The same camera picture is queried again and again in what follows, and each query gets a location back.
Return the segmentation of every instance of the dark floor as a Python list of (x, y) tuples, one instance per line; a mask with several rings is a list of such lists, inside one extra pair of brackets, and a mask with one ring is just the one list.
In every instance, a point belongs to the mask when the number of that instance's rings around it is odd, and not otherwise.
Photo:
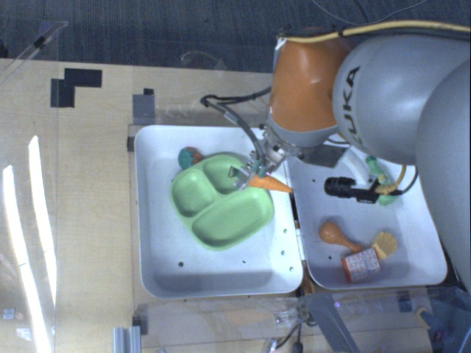
[[(337, 16), (366, 22), (354, 0), (317, 0)], [(422, 0), (357, 0), (369, 22)], [(470, 25), (471, 0), (430, 0), (389, 19)], [(0, 40), (10, 57), (41, 21), (67, 21), (60, 60), (90, 63), (272, 69), (280, 28), (347, 26), (311, 0), (0, 0)]]

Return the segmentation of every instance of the yellow cable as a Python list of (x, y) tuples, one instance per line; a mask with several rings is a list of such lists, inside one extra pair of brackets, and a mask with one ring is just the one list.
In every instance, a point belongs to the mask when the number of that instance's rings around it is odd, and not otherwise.
[(454, 32), (471, 32), (468, 26), (461, 26), (455, 24), (447, 24), (445, 22), (436, 21), (419, 21), (419, 20), (401, 20), (381, 22), (379, 24), (364, 25), (359, 27), (352, 27), (350, 29), (342, 30), (341, 32), (330, 32), (327, 34), (317, 35), (315, 37), (283, 37), (286, 40), (296, 43), (317, 43), (325, 40), (335, 39), (339, 37), (350, 37), (352, 35), (366, 34), (369, 32), (378, 32), (387, 29), (400, 29), (400, 28), (420, 28), (420, 29), (435, 29), (435, 30), (450, 30)]
[(406, 174), (406, 165), (403, 165), (396, 182), (394, 182), (392, 185), (379, 185), (376, 187), (375, 192), (379, 193), (380, 195), (389, 195), (391, 192), (396, 191), (396, 189), (399, 187), (399, 184), (403, 181), (405, 174)]

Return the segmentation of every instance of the sink basin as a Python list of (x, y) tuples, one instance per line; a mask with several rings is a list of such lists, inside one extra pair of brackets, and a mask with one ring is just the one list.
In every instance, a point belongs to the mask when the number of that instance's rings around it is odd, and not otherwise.
[[(254, 132), (261, 136), (261, 131)], [(232, 182), (220, 177), (226, 171), (221, 162), (207, 161), (200, 169), (189, 168), (185, 179), (179, 177), (182, 170), (177, 158), (186, 146), (197, 148), (205, 157), (224, 152), (237, 163), (244, 163), (253, 150), (238, 128), (147, 126), (139, 131), (135, 161), (140, 261), (147, 291), (158, 298), (186, 299), (295, 290), (302, 280), (302, 263), (289, 195), (270, 192), (272, 210), (262, 207), (264, 212), (256, 221), (249, 220), (248, 229), (230, 237), (232, 244), (224, 239), (217, 242), (218, 235), (208, 230), (208, 224), (224, 219), (230, 224), (234, 211), (240, 213), (247, 204), (265, 205), (261, 195), (266, 191), (250, 191), (247, 197), (237, 196), (236, 203), (224, 204), (235, 193)], [(282, 166), (273, 175), (289, 182), (287, 173)], [(172, 188), (174, 204), (169, 197)], [(188, 189), (196, 189), (200, 197), (187, 197)], [(223, 204), (212, 210), (218, 200)]]

